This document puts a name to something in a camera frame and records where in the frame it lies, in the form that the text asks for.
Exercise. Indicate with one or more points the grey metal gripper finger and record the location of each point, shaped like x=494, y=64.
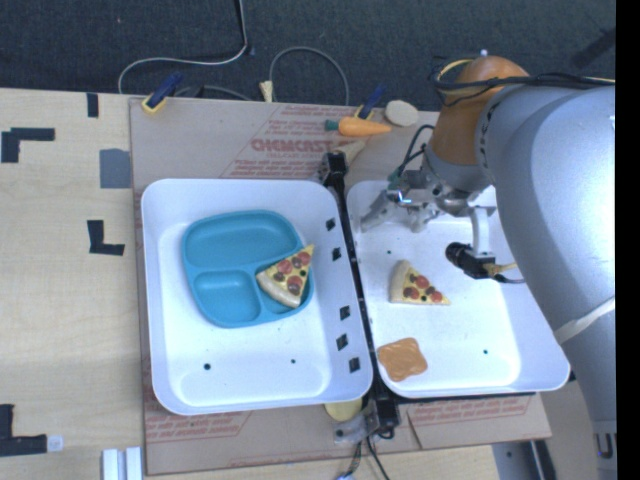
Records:
x=422, y=219
x=379, y=214

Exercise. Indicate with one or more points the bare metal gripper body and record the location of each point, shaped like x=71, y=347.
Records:
x=430, y=195

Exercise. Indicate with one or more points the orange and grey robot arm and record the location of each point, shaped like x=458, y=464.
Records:
x=550, y=178

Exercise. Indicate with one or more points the toy pizza slice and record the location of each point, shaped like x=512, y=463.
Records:
x=412, y=285
x=287, y=280

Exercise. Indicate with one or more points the thin black rod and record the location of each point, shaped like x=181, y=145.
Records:
x=358, y=278

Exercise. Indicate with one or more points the beige wedge toy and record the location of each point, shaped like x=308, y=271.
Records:
x=354, y=149

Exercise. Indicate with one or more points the beige round biscuit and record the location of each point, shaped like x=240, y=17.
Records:
x=401, y=113

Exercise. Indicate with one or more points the orange carrot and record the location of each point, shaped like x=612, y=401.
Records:
x=360, y=126

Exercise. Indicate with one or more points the white plastic tray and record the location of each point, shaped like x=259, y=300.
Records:
x=470, y=328
x=240, y=363

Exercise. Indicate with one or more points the orange toast slice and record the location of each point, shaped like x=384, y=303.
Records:
x=402, y=360

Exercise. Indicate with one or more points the blue divided plate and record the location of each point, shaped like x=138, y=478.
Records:
x=225, y=248

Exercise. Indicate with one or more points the brown cardboard board, red print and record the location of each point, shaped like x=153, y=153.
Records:
x=200, y=138

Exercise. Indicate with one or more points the yellow rounded toy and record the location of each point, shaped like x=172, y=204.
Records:
x=344, y=409

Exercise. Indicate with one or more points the black cylinder on white bracket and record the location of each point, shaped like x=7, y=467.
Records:
x=470, y=259

